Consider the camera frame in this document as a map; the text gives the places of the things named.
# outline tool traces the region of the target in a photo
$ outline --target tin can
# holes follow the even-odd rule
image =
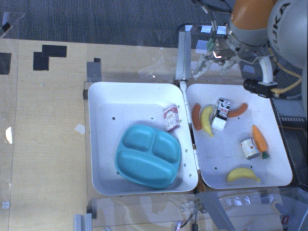
[[[260,155],[253,138],[243,140],[241,142],[241,147],[247,159],[252,159]]]

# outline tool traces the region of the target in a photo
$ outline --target yellow cable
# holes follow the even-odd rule
[[[269,48],[269,51],[270,51],[270,53],[271,53],[272,55],[274,55],[274,53],[273,53],[273,51],[272,51],[271,48]],[[297,85],[299,85],[299,84],[302,82],[302,77],[301,77],[299,74],[294,73],[294,72],[292,72],[292,71],[286,69],[285,67],[283,67],[283,66],[278,62],[278,60],[277,60],[277,58],[276,58],[275,56],[273,57],[273,60],[274,60],[275,64],[276,64],[282,71],[284,71],[284,72],[286,72],[286,73],[288,73],[288,74],[290,74],[290,75],[292,75],[292,76],[295,76],[296,78],[298,78],[298,80],[297,80],[296,82],[294,82],[293,84],[291,84],[290,86],[286,87],[286,88],[273,88],[273,89],[271,89],[272,92],[274,92],[276,95],[280,95],[280,94],[282,94],[282,93],[285,93],[285,92],[287,92],[287,91],[293,89],[294,87],[296,87]]]

